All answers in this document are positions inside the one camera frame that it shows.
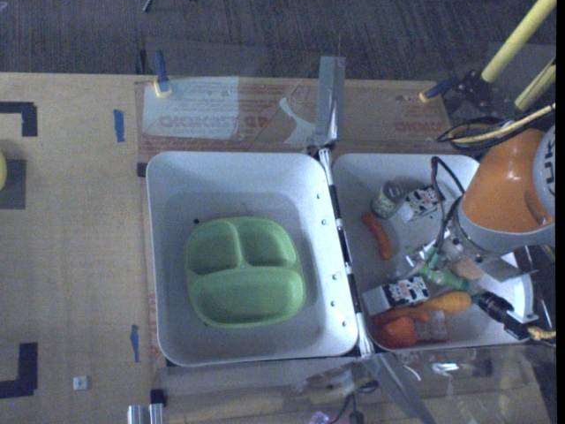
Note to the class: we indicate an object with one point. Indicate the clear pink packet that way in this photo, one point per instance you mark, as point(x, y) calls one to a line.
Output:
point(434, 327)

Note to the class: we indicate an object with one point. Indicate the black cylinder on white bracket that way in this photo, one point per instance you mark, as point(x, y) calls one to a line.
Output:
point(496, 306)

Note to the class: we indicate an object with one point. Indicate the tan biscuit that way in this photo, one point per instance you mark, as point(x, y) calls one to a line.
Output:
point(468, 270)

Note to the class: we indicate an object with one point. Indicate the orange carrot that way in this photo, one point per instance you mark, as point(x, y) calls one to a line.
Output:
point(450, 301)

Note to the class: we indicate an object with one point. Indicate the cow print milk carton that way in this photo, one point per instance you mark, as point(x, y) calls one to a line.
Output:
point(397, 293)
point(417, 203)

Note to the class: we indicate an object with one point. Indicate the red sausage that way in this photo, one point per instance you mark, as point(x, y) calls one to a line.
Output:
point(397, 314)

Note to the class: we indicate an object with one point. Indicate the orange sausage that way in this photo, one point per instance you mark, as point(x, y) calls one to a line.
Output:
point(378, 236)

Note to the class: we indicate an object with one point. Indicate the white plastic tray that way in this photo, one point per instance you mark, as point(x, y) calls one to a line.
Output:
point(366, 175)
point(265, 175)

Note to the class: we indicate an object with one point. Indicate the green can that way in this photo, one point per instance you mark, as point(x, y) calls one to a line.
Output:
point(385, 203)

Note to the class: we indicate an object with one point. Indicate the green bottle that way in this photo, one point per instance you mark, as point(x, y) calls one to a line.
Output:
point(446, 278)

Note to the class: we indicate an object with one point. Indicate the small white square block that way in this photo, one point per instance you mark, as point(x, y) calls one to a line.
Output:
point(80, 383)

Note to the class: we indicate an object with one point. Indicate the yellow round object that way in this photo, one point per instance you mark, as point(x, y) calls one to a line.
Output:
point(2, 170)

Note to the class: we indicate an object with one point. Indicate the brown cardboard board red print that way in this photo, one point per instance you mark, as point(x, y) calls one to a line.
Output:
point(375, 113)

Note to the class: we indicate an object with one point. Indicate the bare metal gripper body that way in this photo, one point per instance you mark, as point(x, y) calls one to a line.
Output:
point(450, 245)

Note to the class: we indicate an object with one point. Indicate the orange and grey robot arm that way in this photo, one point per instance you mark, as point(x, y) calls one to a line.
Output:
point(503, 192)

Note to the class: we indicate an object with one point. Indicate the green divided plate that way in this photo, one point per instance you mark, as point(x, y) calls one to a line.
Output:
point(245, 281)

